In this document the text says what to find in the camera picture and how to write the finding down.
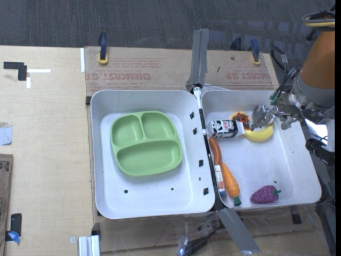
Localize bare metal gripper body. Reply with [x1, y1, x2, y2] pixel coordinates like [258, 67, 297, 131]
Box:
[274, 91, 325, 131]

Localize yellow pizza slice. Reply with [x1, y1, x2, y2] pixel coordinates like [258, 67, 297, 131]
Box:
[230, 111, 251, 129]

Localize yellow banana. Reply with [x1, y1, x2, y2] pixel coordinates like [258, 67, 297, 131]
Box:
[243, 123, 275, 143]

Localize cow print milk carton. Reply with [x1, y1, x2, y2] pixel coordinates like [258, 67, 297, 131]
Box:
[209, 119, 246, 139]

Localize white plastic tray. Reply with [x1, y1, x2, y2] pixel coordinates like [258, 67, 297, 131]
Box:
[201, 89, 322, 211]
[90, 89, 216, 220]

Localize orange-brown sausage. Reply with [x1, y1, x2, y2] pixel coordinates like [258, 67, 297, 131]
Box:
[208, 136, 223, 166]

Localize orange carrot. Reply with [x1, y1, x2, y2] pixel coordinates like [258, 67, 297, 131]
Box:
[220, 162, 242, 206]

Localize small white bottle blue cap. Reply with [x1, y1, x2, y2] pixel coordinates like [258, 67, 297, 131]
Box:
[214, 164, 228, 198]

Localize purple grapes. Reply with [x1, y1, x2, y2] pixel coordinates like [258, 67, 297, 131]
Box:
[249, 185, 282, 205]

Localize green divided plate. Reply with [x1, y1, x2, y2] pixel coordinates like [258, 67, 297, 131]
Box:
[110, 110, 184, 177]

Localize brown cardboard board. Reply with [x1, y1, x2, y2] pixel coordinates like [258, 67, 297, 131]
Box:
[84, 46, 320, 253]

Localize black cylinder on white bracket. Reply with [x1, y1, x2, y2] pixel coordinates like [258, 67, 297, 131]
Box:
[304, 113, 336, 166]

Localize black block with thin wires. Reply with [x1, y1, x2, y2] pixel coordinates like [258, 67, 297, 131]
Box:
[177, 222, 221, 256]

